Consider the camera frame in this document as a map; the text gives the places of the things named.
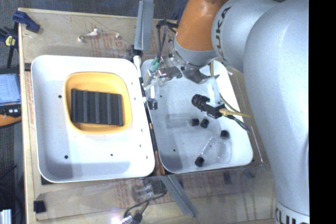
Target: black ribbed block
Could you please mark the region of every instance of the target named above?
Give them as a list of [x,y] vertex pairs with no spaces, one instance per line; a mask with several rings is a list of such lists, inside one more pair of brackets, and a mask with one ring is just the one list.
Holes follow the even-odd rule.
[[71,121],[123,126],[121,95],[72,89]]

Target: screen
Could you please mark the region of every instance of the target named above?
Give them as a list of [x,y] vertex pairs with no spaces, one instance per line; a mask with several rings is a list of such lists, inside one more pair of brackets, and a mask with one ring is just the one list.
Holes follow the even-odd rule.
[[0,74],[0,106],[21,102],[17,74]]

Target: white tray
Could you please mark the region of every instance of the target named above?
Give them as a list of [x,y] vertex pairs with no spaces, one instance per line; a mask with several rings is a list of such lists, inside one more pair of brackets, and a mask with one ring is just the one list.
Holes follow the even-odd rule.
[[[151,68],[151,60],[145,61],[142,65],[142,75]],[[201,72],[209,76],[209,67],[201,69]],[[234,108],[239,109],[238,103],[232,88],[226,68],[219,62],[214,61],[214,74],[220,74],[217,78],[219,90],[225,100]],[[167,85],[160,87],[158,109],[151,110],[150,115],[153,121],[155,138],[158,145],[162,165],[171,173],[187,173],[202,170],[212,170],[227,167],[246,165],[253,157],[252,147],[248,134],[235,121],[225,117],[210,120],[208,128],[200,126],[188,126],[179,129],[167,129],[165,117],[167,114],[188,114],[191,118],[201,120],[206,116],[191,103],[195,94],[209,96],[207,83],[198,85],[184,77],[169,81]],[[202,167],[195,165],[195,160],[212,135],[220,135],[221,130],[230,133],[232,141],[232,158],[226,163],[219,163],[216,160],[216,151],[213,150],[209,159]]]
[[[132,123],[111,134],[83,134],[70,126],[64,81],[76,72],[110,72],[127,86]],[[38,167],[50,182],[143,177],[154,169],[152,142],[136,67],[124,59],[37,57],[31,66]]]

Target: blue clamp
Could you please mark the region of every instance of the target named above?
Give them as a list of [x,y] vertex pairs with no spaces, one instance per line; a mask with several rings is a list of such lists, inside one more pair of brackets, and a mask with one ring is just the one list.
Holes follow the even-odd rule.
[[37,33],[40,29],[40,25],[34,22],[33,19],[31,19],[25,12],[17,10],[13,15],[13,21],[20,24],[26,24],[26,29],[34,33]]

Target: clamp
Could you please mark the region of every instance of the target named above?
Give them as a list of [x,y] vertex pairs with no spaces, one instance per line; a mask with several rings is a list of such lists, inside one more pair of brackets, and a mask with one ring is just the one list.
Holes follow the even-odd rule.
[[14,27],[12,29],[4,27],[0,28],[0,41],[9,46],[9,55],[7,61],[7,68],[11,68],[14,49],[18,50],[18,26],[26,24],[26,29],[37,33],[40,25],[35,23],[25,12],[16,11],[13,15]]

